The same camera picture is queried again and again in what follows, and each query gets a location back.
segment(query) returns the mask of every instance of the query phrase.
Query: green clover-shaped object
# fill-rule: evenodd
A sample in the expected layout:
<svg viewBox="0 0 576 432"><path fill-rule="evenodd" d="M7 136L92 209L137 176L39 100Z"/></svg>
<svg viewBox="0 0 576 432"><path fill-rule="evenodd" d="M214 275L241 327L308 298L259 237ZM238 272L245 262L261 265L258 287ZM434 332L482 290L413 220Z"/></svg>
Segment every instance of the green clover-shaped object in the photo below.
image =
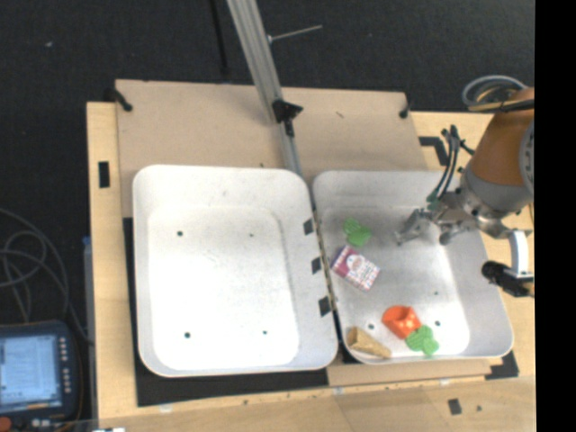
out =
<svg viewBox="0 0 576 432"><path fill-rule="evenodd" d="M412 331L405 339L406 345L416 352L422 351L427 356L434 354L440 345L434 339L432 328L422 325L420 328Z"/></svg>
<svg viewBox="0 0 576 432"><path fill-rule="evenodd" d="M353 247L363 247L372 236L372 231L354 218L344 221L344 233L346 233L347 242Z"/></svg>

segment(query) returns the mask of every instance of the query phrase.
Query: black fabric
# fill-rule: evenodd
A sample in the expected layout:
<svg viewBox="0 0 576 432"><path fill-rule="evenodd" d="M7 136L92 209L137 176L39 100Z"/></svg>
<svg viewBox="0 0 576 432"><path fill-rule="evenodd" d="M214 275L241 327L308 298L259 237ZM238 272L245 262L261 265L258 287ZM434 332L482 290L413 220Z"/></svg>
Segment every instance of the black fabric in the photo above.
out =
<svg viewBox="0 0 576 432"><path fill-rule="evenodd" d="M535 82L536 0L257 1L271 35L323 26L274 42L283 86L402 91L412 110L461 111L476 77ZM117 78L251 84L225 0L214 7L226 76L210 0L0 0L0 205L54 241L81 317L86 102L108 99ZM59 291L30 287L33 317L57 316ZM0 322L19 321L0 292Z"/></svg>
<svg viewBox="0 0 576 432"><path fill-rule="evenodd" d="M140 406L197 400L209 397L250 393L290 391L328 385L325 369L292 373L242 374L232 376L199 376L164 378L152 373L140 359L136 328L136 295L134 292L134 237L132 218L123 220L126 267L130 286L130 316L134 337L134 360L138 404Z"/></svg>

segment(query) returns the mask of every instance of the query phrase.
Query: white tray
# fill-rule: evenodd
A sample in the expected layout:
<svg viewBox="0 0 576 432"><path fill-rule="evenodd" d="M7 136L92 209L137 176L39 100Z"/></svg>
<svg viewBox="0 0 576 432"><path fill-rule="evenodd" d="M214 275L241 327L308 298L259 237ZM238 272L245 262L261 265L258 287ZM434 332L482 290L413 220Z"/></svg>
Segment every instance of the white tray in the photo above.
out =
<svg viewBox="0 0 576 432"><path fill-rule="evenodd" d="M148 369L255 374L332 361L338 339L320 306L326 276L297 175L148 166L134 179L133 208L139 352Z"/></svg>
<svg viewBox="0 0 576 432"><path fill-rule="evenodd" d="M414 209L424 206L439 179L438 172L332 171L314 182L319 234L330 263L346 244L346 218L357 219L373 232L363 247L356 248L382 268L369 292L330 271L343 332L359 327L392 351L392 359L382 360L348 347L360 362L498 357L512 347L500 290L482 276L487 256L478 231L460 234L443 247L439 229L431 226L420 238L401 246L396 243L394 231L403 227ZM440 345L434 355L410 350L381 323L384 311L393 305L411 306L421 323L432 328Z"/></svg>

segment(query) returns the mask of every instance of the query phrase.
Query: red object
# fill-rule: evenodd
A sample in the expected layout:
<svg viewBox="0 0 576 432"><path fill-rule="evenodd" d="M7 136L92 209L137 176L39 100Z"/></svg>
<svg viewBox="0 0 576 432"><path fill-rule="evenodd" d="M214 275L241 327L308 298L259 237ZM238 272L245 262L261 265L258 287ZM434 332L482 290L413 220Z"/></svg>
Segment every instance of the red object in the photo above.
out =
<svg viewBox="0 0 576 432"><path fill-rule="evenodd" d="M382 323L398 338L405 339L422 326L416 312L410 306L393 306L382 315Z"/></svg>
<svg viewBox="0 0 576 432"><path fill-rule="evenodd" d="M0 417L0 432L8 432L12 427L12 421L6 416Z"/></svg>

